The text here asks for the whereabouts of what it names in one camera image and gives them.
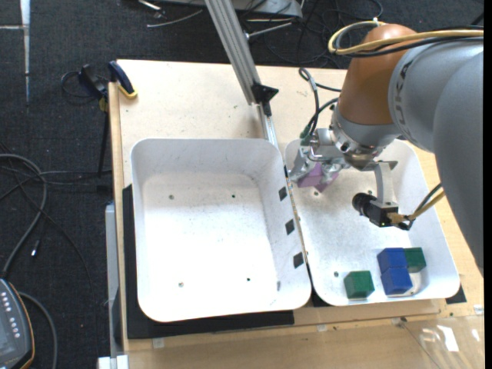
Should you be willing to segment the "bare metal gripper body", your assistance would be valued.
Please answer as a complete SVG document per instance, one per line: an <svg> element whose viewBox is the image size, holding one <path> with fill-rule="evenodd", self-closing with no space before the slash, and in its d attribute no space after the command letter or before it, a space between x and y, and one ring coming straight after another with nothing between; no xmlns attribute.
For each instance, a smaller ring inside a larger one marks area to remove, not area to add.
<svg viewBox="0 0 492 369"><path fill-rule="evenodd" d="M316 162L369 170L384 149L385 127L319 128L299 147L294 170L312 170Z"/></svg>

